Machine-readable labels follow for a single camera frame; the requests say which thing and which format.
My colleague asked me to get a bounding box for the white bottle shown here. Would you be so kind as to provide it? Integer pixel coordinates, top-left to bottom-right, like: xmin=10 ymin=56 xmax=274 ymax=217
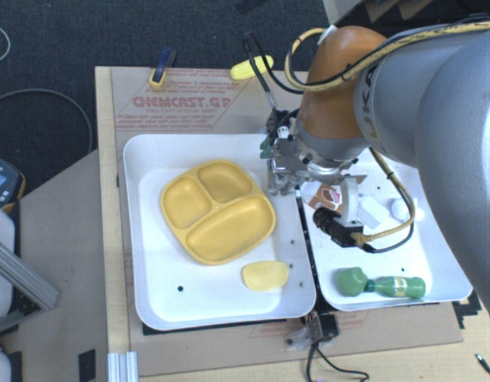
xmin=390 ymin=197 xmax=426 ymax=222

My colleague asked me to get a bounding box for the white packet brown red print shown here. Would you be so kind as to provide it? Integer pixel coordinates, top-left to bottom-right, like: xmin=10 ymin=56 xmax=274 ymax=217
xmin=303 ymin=181 xmax=344 ymax=215

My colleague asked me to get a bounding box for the black block with thin wires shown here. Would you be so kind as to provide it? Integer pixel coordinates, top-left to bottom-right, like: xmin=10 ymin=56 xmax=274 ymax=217
xmin=300 ymin=311 xmax=340 ymax=346

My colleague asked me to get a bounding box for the yellow potato chip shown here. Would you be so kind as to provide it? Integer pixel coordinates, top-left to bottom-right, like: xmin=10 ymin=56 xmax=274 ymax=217
xmin=241 ymin=259 xmax=290 ymax=293

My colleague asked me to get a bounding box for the brown cardboard board red print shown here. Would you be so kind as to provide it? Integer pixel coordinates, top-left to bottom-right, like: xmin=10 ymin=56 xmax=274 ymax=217
xmin=109 ymin=66 xmax=465 ymax=377

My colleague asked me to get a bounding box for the black cylinder on white bracket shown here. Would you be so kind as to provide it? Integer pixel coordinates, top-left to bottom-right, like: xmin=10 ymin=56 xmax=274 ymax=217
xmin=312 ymin=175 xmax=368 ymax=248

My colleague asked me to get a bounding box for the green bottle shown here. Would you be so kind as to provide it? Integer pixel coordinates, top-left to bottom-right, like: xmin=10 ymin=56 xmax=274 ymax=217
xmin=364 ymin=275 xmax=427 ymax=300

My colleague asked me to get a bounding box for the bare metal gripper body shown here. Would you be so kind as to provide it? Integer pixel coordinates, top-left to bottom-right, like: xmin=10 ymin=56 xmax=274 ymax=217
xmin=270 ymin=135 xmax=368 ymax=185

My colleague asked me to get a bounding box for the yellow divided plate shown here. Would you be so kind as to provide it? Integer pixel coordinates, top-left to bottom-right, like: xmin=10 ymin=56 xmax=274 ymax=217
xmin=160 ymin=159 xmax=278 ymax=266

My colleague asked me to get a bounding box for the white plastic tray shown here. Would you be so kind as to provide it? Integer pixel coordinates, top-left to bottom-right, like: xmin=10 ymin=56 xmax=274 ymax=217
xmin=298 ymin=149 xmax=474 ymax=312
xmin=122 ymin=133 xmax=317 ymax=331

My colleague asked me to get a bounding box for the green pepper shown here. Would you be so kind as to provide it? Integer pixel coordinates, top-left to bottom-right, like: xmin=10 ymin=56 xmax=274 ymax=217
xmin=335 ymin=267 xmax=369 ymax=298

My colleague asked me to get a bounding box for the white carton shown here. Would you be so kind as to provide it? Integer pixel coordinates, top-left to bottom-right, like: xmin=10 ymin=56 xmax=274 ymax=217
xmin=357 ymin=195 xmax=391 ymax=231

